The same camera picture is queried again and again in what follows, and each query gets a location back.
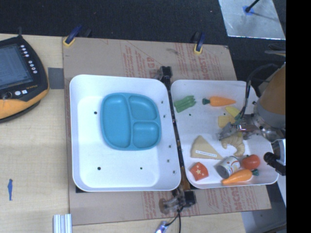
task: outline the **blue tape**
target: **blue tape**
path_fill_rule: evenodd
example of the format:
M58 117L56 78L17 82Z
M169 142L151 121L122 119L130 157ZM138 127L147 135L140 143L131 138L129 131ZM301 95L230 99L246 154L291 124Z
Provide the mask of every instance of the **blue tape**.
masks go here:
M12 190L13 190L13 180L12 179L9 179L8 190L9 190L10 201L12 201Z
M243 6L243 11L244 11L244 13L245 13L247 16L252 16L252 15L255 13L254 9L251 8L249 12L246 12L246 8L247 8L247 7L248 7L248 6Z

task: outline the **touchscreen display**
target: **touchscreen display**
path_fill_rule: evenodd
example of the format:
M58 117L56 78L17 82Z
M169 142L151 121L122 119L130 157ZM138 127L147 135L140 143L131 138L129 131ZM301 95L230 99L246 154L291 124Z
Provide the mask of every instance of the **touchscreen display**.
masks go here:
M0 89L32 81L18 46L12 44L0 47Z

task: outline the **toy tomato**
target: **toy tomato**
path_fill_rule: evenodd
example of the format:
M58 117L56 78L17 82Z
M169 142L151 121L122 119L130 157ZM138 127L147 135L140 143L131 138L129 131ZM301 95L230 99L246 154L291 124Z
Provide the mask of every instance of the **toy tomato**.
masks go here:
M253 170L257 168L259 165L260 165L260 158L255 154L247 155L241 161L241 166L249 170Z

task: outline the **toy food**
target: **toy food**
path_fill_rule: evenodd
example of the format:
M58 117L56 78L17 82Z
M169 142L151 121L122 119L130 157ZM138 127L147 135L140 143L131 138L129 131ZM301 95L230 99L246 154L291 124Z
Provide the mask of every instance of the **toy food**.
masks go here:
M225 110L228 111L228 113L233 117L236 117L238 113L240 113L240 110L233 106L227 106Z
M226 115L226 116L218 116L218 126L219 128L223 128L227 125L227 123L235 123L235 119L232 115Z
M229 176L229 178L222 180L222 184L231 184L235 182L248 181L253 176L253 173L249 169L241 169Z
M232 134L231 136L228 136L221 140L223 148L226 150L227 145L230 144L234 146L237 151L234 153L234 156L240 157L245 152L245 145L243 143L243 136L240 132L236 132Z
M241 161L241 166L249 170L256 169L259 165L260 165L260 158L258 157L258 155L255 154L247 155Z
M218 96L212 96L209 99L203 99L202 104L210 104L211 106L225 106L225 105L230 105L233 103L236 103L235 100L228 99L228 98L223 98L223 97L218 97Z
M175 106L176 111L182 112L186 109L188 109L189 107L192 107L195 105L195 100L194 100L194 96L186 96L181 100L175 101L173 104Z
M222 156L199 135L191 147L191 157L221 160Z
M223 179L227 179L231 174L238 171L240 167L239 160L235 156L229 156L216 166L216 171Z
M196 181L208 177L208 170L201 162L194 164L190 172L193 174Z

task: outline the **toy can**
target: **toy can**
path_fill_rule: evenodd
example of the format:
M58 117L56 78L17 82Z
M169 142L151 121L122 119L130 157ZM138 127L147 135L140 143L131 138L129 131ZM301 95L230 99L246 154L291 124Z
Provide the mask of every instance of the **toy can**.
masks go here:
M239 160L234 156L225 158L217 167L218 174L227 179L231 174L236 172L241 167Z

